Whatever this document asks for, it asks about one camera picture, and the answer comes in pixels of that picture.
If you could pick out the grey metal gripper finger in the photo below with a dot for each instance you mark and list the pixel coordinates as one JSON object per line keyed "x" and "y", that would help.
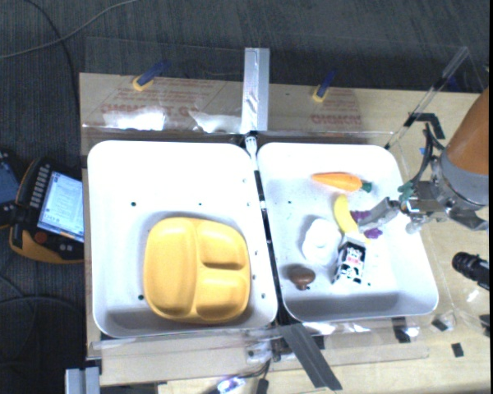
{"x": 382, "y": 207}
{"x": 374, "y": 219}

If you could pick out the yellow divided plate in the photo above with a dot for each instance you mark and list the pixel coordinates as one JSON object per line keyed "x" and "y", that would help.
{"x": 176, "y": 269}

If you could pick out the white bowl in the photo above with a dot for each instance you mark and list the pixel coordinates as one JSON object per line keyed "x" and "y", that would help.
{"x": 320, "y": 240}

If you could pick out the purple grapes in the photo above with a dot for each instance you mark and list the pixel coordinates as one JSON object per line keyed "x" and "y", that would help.
{"x": 373, "y": 233}

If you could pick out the brown mushroom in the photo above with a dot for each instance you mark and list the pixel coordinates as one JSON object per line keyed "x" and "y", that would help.
{"x": 300, "y": 276}

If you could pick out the brown cardboard board red print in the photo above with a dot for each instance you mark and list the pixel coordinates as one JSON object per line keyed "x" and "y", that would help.
{"x": 456, "y": 343}

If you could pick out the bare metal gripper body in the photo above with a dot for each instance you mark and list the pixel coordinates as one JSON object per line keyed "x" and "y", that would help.
{"x": 431, "y": 203}

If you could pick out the black cylinder on white bracket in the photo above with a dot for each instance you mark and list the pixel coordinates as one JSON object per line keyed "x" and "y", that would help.
{"x": 472, "y": 266}

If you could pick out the white plastic tray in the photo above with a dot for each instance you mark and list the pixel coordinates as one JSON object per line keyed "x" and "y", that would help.
{"x": 398, "y": 269}
{"x": 119, "y": 240}

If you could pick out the orange carrot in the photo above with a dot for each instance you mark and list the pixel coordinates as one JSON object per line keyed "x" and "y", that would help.
{"x": 339, "y": 181}

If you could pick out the yellow banana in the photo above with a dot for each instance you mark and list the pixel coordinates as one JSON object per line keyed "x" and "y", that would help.
{"x": 343, "y": 216}

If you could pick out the cow print milk carton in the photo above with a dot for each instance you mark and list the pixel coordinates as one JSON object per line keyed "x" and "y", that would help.
{"x": 350, "y": 263}

